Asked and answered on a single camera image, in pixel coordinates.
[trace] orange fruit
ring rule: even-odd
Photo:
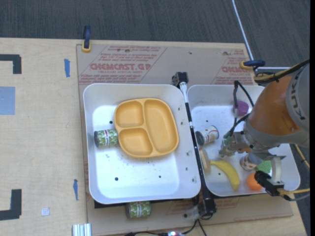
[[[247,177],[246,183],[251,190],[258,191],[262,188],[262,186],[259,183],[257,183],[254,176],[255,176],[255,172],[250,173]]]

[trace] can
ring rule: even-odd
[[[94,132],[94,140],[97,147],[114,146],[118,143],[118,134],[115,128]]]
[[[149,217],[151,215],[151,203],[149,201],[131,202],[126,204],[126,216],[128,218]]]
[[[214,126],[210,126],[208,128],[205,128],[204,130],[196,131],[195,134],[196,134],[197,143],[200,146],[209,144],[213,142],[215,139],[219,138],[219,131]]]
[[[240,159],[240,165],[246,171],[251,171],[261,162],[262,162],[262,159],[255,156],[252,153],[248,153]]]

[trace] orange plate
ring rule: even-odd
[[[120,103],[114,113],[122,150],[133,157],[166,155],[178,145],[176,123],[169,106],[156,98]]]

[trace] wooden table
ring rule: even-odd
[[[97,40],[94,43],[149,45],[151,42]],[[66,236],[71,235],[73,224],[87,223],[77,44],[82,41],[0,39],[0,54],[18,54],[22,58],[21,74],[12,73],[11,61],[0,61],[0,87],[15,87],[15,114],[0,115],[0,210],[10,210],[11,190],[22,190],[22,215],[19,219],[0,221],[0,235]],[[232,48],[234,44],[159,45]],[[65,75],[64,59],[70,61],[70,77]],[[78,200],[74,180],[77,180]],[[304,236],[297,204],[290,205],[293,216],[217,224],[204,229],[208,235]],[[41,214],[45,207],[50,210],[48,216]],[[191,235],[203,233],[196,227]]]

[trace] gray floor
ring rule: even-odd
[[[92,39],[248,43],[268,67],[309,58],[311,0],[234,0],[239,19],[232,1],[0,0],[0,37],[80,39],[91,25]],[[309,187],[296,160],[301,188]],[[311,235],[310,198],[297,203]]]

